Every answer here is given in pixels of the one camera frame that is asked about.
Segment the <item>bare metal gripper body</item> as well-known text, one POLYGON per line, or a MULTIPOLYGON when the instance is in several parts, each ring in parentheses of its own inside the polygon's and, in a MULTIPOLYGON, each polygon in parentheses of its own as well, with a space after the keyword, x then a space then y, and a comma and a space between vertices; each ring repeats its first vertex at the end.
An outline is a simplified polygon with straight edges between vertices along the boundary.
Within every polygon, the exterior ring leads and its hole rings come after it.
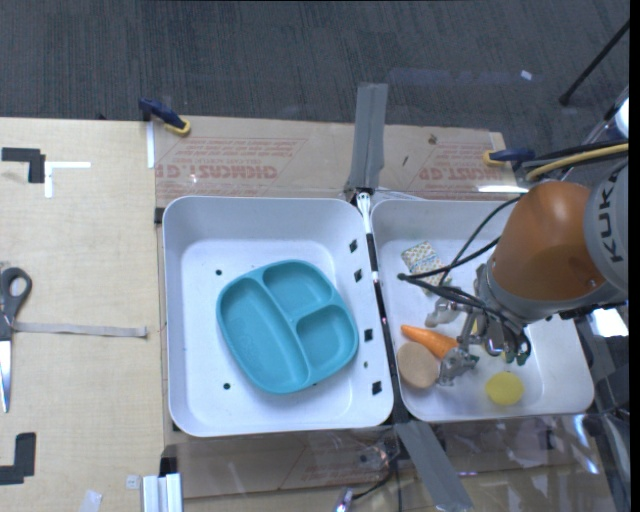
POLYGON ((493 318, 479 307, 466 306, 464 312, 466 318, 457 337, 462 350, 468 352, 471 345, 478 345, 492 357, 524 357, 523 331, 515 333, 503 321, 493 318))

